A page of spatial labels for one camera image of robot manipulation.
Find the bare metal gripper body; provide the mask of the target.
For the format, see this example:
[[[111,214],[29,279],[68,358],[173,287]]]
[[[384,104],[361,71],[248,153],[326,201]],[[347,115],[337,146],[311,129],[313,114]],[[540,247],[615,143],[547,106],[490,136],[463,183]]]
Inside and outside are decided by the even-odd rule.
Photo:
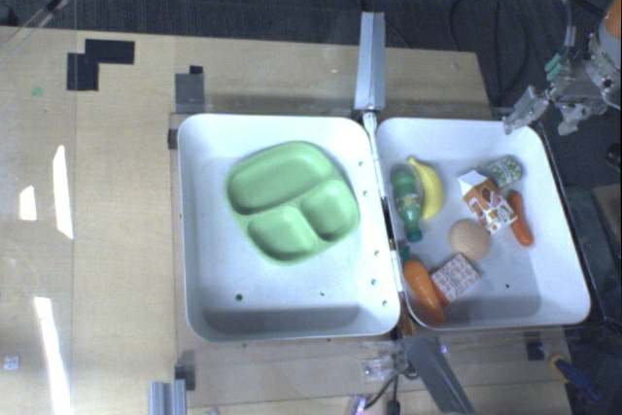
[[[565,47],[547,63],[547,98],[556,107],[581,107],[601,113],[621,109],[621,40],[609,32],[594,32],[579,58]]]

